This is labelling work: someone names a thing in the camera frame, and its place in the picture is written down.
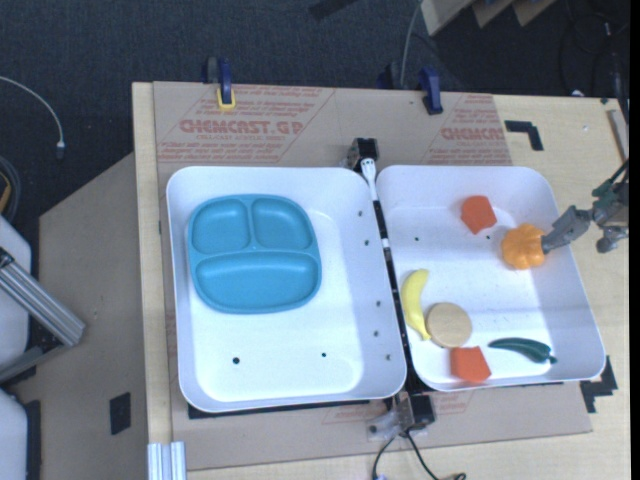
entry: orange toy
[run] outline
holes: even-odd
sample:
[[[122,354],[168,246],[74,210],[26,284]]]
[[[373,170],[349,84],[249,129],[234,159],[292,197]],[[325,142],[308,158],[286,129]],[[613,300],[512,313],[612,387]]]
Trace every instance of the orange toy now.
[[[451,374],[469,382],[482,382],[491,376],[491,370],[480,347],[451,349]]]
[[[471,196],[465,199],[462,203],[461,219],[474,235],[498,221],[486,196]]]
[[[509,265],[519,270],[537,267],[544,262],[542,235],[544,232],[532,224],[507,232],[502,240],[502,257]]]

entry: white cable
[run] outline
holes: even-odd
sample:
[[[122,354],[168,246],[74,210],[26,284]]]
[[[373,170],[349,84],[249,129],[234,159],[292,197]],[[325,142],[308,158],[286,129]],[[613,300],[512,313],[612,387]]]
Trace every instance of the white cable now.
[[[0,81],[15,85],[16,87],[19,87],[23,91],[28,92],[29,94],[31,94],[31,96],[36,98],[40,103],[42,103],[46,107],[49,113],[53,116],[53,119],[55,120],[56,125],[58,126],[59,138],[58,138],[58,143],[56,144],[56,150],[57,150],[58,158],[61,159],[62,156],[64,155],[64,149],[65,149],[64,133],[62,132],[62,125],[60,124],[60,119],[58,119],[58,115],[51,108],[51,105],[49,105],[46,102],[46,100],[42,96],[40,96],[38,93],[29,89],[26,85],[22,85],[20,82],[16,82],[15,80],[11,80],[11,78],[7,78],[5,76],[0,76]]]
[[[402,67],[400,69],[400,88],[404,89],[404,74],[407,67],[407,56],[409,55],[409,41],[411,40],[411,34],[413,32],[413,27],[416,23],[416,18],[420,13],[420,9],[422,8],[422,2],[424,0],[418,0],[418,4],[416,5],[415,10],[413,11],[413,16],[411,17],[411,22],[409,23],[409,30],[407,30],[407,37],[404,41],[404,50],[402,52]]]

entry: orange pumpkin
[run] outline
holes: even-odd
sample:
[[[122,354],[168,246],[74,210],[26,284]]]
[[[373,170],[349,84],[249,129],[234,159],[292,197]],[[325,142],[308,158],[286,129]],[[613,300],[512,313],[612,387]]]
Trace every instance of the orange pumpkin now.
[[[508,231],[501,244],[504,261],[518,270],[542,265],[543,234],[541,229],[532,224],[522,224]]]

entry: banana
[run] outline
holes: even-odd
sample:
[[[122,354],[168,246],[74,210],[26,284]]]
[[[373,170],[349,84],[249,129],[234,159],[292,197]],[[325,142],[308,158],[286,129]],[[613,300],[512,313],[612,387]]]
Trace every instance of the banana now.
[[[414,270],[402,283],[402,288],[400,289],[400,302],[402,303],[407,324],[418,331],[423,340],[431,338],[431,335],[427,332],[420,306],[420,295],[428,277],[428,270],[423,268]]]
[[[502,338],[492,341],[489,346],[518,352],[531,359],[534,363],[549,361],[553,364],[558,361],[551,355],[551,347],[549,345],[527,338]]]

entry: yellow banana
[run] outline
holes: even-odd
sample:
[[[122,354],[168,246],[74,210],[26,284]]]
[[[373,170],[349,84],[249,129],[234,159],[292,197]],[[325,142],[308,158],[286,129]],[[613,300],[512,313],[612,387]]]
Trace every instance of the yellow banana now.
[[[402,302],[407,324],[418,331],[424,340],[431,338],[431,335],[427,332],[422,307],[420,306],[420,295],[428,277],[428,270],[424,268],[414,270],[402,283],[402,288],[400,289],[400,302]]]

